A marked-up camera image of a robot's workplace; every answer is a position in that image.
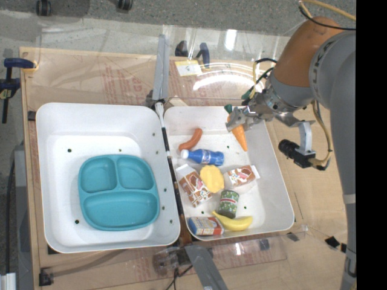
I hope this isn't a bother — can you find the yellow biscuit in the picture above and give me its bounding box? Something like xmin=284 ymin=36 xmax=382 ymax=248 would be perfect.
xmin=199 ymin=164 xmax=226 ymax=194

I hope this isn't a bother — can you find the orange carrot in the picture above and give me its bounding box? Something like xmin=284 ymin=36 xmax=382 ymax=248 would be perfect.
xmin=224 ymin=104 xmax=249 ymax=152

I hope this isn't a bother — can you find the small brown and white carton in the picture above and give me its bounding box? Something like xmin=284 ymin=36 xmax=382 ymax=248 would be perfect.
xmin=226 ymin=164 xmax=261 ymax=188

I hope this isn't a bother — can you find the blue bottle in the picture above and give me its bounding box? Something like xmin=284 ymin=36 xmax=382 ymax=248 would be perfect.
xmin=180 ymin=148 xmax=226 ymax=167

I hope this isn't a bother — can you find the black cylinder on white bracket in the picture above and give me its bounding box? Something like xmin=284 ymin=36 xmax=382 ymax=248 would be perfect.
xmin=278 ymin=120 xmax=317 ymax=169

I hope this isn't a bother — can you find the blue divided plate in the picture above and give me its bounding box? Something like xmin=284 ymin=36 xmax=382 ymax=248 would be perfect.
xmin=77 ymin=153 xmax=161 ymax=232

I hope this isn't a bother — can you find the large brown and white carton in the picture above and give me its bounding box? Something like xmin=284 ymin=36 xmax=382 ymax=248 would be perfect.
xmin=175 ymin=163 xmax=213 ymax=208

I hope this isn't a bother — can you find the thin black and white rod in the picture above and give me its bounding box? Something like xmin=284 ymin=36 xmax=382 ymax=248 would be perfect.
xmin=154 ymin=101 xmax=187 ymax=239

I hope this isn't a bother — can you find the blue and orange packet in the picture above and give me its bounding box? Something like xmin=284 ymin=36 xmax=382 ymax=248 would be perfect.
xmin=187 ymin=216 xmax=225 ymax=236

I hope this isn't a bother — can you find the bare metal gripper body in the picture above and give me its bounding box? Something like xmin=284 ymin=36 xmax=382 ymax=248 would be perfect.
xmin=245 ymin=88 xmax=285 ymax=122

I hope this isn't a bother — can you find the orange sausage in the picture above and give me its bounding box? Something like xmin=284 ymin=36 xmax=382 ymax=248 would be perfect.
xmin=178 ymin=127 xmax=204 ymax=152

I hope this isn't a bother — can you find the brown cardboard board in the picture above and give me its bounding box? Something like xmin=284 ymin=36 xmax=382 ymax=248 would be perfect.
xmin=19 ymin=47 xmax=348 ymax=290

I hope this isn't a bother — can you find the yellow banana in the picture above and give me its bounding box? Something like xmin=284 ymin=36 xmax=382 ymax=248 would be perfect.
xmin=211 ymin=210 xmax=254 ymax=232

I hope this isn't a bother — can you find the white plastic tray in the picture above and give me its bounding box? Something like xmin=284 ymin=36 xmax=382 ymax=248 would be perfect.
xmin=35 ymin=101 xmax=181 ymax=254
xmin=163 ymin=105 xmax=296 ymax=242

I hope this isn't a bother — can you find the green can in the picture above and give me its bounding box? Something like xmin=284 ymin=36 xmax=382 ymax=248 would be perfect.
xmin=218 ymin=189 xmax=241 ymax=219

